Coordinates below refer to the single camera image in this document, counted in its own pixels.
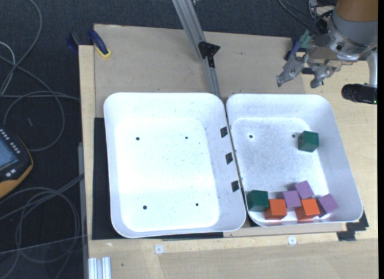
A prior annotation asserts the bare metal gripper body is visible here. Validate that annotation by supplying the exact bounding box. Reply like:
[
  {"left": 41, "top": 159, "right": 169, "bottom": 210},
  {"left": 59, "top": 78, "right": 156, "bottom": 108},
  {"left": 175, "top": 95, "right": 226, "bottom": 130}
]
[{"left": 306, "top": 20, "right": 378, "bottom": 72}]

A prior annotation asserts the green cube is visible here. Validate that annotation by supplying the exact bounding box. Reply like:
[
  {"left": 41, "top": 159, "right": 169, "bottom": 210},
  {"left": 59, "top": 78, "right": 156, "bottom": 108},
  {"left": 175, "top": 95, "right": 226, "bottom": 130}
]
[
  {"left": 246, "top": 190, "right": 270, "bottom": 213},
  {"left": 297, "top": 130, "right": 320, "bottom": 153}
]

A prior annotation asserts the white plastic tray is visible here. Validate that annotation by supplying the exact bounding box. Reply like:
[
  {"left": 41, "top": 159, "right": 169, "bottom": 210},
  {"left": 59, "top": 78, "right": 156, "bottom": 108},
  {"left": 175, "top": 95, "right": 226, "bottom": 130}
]
[
  {"left": 103, "top": 91, "right": 248, "bottom": 239},
  {"left": 224, "top": 92, "right": 364, "bottom": 228}
]

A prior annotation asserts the purple cube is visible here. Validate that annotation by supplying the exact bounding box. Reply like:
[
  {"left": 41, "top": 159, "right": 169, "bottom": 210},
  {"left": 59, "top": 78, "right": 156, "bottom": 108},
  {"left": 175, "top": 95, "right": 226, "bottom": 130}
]
[
  {"left": 317, "top": 193, "right": 340, "bottom": 216},
  {"left": 282, "top": 190, "right": 302, "bottom": 209},
  {"left": 293, "top": 180, "right": 316, "bottom": 200}
]

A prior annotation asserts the orange cube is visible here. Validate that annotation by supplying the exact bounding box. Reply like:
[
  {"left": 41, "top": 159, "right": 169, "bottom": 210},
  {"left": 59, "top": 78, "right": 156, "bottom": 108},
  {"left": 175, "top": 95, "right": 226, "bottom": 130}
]
[
  {"left": 263, "top": 198, "right": 288, "bottom": 221},
  {"left": 295, "top": 198, "right": 322, "bottom": 223}
]

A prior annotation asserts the brown cardboard board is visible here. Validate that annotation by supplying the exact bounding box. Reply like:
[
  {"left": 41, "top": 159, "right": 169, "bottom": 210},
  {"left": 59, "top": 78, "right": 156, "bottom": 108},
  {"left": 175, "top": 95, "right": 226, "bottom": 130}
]
[{"left": 92, "top": 23, "right": 346, "bottom": 238}]

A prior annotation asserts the black cylinder on white bracket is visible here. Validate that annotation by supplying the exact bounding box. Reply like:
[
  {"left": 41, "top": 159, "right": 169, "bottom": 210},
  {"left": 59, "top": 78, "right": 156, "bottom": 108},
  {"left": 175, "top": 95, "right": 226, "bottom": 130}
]
[{"left": 341, "top": 50, "right": 379, "bottom": 105}]

